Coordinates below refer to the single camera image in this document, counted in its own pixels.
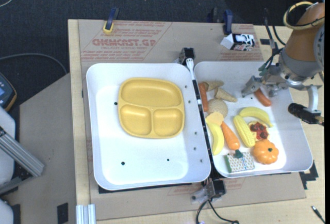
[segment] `corn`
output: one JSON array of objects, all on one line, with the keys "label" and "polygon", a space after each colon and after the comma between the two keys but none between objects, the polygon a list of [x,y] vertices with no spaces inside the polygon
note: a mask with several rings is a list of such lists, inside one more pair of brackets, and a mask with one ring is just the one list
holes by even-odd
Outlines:
[{"label": "corn", "polygon": [[253,147],[256,144],[255,136],[240,115],[234,116],[234,125],[245,146],[248,148]]},{"label": "corn", "polygon": [[266,123],[269,127],[273,126],[273,124],[270,122],[267,112],[255,106],[249,106],[243,108],[240,111],[239,115],[241,117],[255,117]]}]

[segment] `white tray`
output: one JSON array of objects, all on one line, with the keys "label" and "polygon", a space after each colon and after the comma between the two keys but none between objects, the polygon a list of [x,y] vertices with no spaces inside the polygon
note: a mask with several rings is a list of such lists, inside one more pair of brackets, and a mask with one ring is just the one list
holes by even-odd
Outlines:
[{"label": "white tray", "polygon": [[[132,77],[168,80],[182,91],[185,126],[174,138],[128,135],[120,126],[118,92]],[[94,176],[107,190],[202,182],[211,165],[188,69],[176,63],[97,63],[86,75]]]},{"label": "white tray", "polygon": [[[225,163],[224,155],[233,153],[229,150],[226,143],[223,150],[213,156],[216,170],[228,178],[247,177],[251,175],[287,173],[294,171],[305,171],[312,166],[312,154],[301,126],[300,119],[294,117],[288,112],[288,106],[293,102],[289,89],[279,91],[278,95],[273,97],[272,106],[264,107],[254,97],[253,94],[242,97],[241,91],[246,82],[252,75],[258,75],[260,61],[241,61],[241,62],[200,62],[195,68],[195,76],[198,82],[221,80],[224,82],[222,88],[234,95],[238,101],[236,103],[226,102],[228,106],[228,115],[225,122],[237,133],[233,124],[233,117],[247,106],[256,106],[265,110],[271,119],[273,127],[268,128],[269,140],[279,149],[278,160],[274,164],[263,165],[255,162],[255,169],[229,173]],[[207,93],[208,99],[214,98],[214,91]],[[244,118],[247,122],[255,118]],[[240,151],[251,152],[251,148],[245,148],[241,143]]]}]

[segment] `orange vegetable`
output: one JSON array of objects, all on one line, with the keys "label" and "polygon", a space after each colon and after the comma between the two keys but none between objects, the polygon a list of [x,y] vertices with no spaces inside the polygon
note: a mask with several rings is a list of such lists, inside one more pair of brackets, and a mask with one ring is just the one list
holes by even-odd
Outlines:
[{"label": "orange vegetable", "polygon": [[231,128],[222,121],[221,128],[223,132],[223,137],[226,140],[226,143],[228,145],[228,148],[235,151],[238,150],[241,147],[241,143],[239,139],[237,138],[236,134],[231,130]]},{"label": "orange vegetable", "polygon": [[267,139],[257,141],[254,145],[253,155],[262,164],[272,164],[277,161],[279,151],[275,144]]},{"label": "orange vegetable", "polygon": [[262,92],[262,90],[260,88],[254,92],[254,95],[262,105],[264,105],[264,106],[272,105],[272,102],[270,101],[270,99],[264,95],[264,93]]},{"label": "orange vegetable", "polygon": [[200,96],[202,100],[202,106],[203,106],[203,111],[207,112],[208,111],[208,101],[207,101],[207,94],[206,94],[206,88],[204,83],[199,83],[198,88],[200,90]]}]

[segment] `blue clamp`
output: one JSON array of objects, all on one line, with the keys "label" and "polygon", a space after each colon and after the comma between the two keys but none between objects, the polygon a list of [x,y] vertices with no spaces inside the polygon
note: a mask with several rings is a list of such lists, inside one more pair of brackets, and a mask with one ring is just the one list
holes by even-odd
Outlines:
[{"label": "blue clamp", "polygon": [[103,26],[103,32],[107,35],[109,35],[112,32],[113,29],[113,21],[117,19],[119,13],[119,8],[112,8],[110,11],[110,15],[108,18],[108,21]]},{"label": "blue clamp", "polygon": [[233,22],[233,13],[230,9],[226,9],[225,12],[223,13],[223,32],[226,35],[229,35],[232,33],[232,22]]}]

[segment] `wooden table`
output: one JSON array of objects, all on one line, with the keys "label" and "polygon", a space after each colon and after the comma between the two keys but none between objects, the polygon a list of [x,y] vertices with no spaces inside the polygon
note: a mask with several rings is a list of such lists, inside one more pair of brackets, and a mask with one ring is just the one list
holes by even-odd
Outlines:
[{"label": "wooden table", "polygon": [[[79,29],[78,20],[68,21],[69,29],[69,50],[70,50],[70,72],[71,72],[71,95],[73,113],[73,136],[75,156],[75,177],[76,177],[76,199],[77,205],[88,205],[91,203],[89,193],[89,176],[86,153],[86,134],[84,103],[81,97],[83,88],[80,65]],[[255,33],[258,39],[268,39],[264,26],[255,26]],[[277,27],[277,33],[282,40],[287,41],[291,30],[285,27]],[[269,46],[261,46],[264,58],[270,55]],[[313,84],[323,84],[316,76]],[[294,102],[302,105],[308,104],[308,95],[296,90],[291,91]],[[324,116],[324,86],[319,90],[319,110]],[[312,211],[314,205],[325,218],[325,163],[324,163],[324,127],[303,123],[303,129],[308,139],[315,165],[318,171],[316,181],[307,183],[306,199],[294,201],[271,202],[266,204],[252,204],[232,206],[218,209],[219,214],[227,219],[237,219],[244,223],[321,223],[316,214]],[[98,221],[97,223],[195,223],[196,211],[180,213],[158,214],[134,218],[112,219]],[[205,209],[200,214],[200,221],[207,224],[223,223],[210,209]]]}]

